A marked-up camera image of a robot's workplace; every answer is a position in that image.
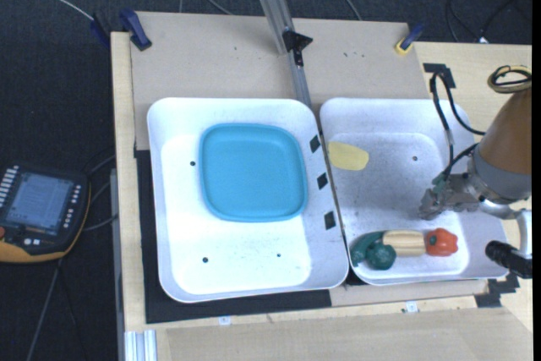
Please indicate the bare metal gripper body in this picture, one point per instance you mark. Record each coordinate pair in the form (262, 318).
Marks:
(462, 191)

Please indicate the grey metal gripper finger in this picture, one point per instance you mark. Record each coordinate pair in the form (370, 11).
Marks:
(427, 212)
(432, 197)

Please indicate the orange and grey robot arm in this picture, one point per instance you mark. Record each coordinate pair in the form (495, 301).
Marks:
(509, 139)

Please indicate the orange bell pepper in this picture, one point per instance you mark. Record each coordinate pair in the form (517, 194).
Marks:
(441, 243)

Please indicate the white plastic tray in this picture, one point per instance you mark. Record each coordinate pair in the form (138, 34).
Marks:
(236, 258)
(393, 198)

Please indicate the beige bread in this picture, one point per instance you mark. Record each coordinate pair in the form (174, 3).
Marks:
(403, 243)

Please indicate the green broccoli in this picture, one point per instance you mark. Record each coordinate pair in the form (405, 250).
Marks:
(378, 255)

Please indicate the yellow flat slice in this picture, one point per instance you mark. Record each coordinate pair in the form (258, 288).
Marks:
(347, 156)

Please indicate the thin rod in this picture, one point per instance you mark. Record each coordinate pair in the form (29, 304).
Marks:
(302, 86)

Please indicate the blue plate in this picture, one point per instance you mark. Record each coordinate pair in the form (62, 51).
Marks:
(253, 171)

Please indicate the brown cardboard board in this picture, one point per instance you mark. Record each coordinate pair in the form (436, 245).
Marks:
(220, 63)

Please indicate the black cylinder on white bracket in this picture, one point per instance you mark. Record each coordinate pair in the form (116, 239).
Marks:
(509, 254)

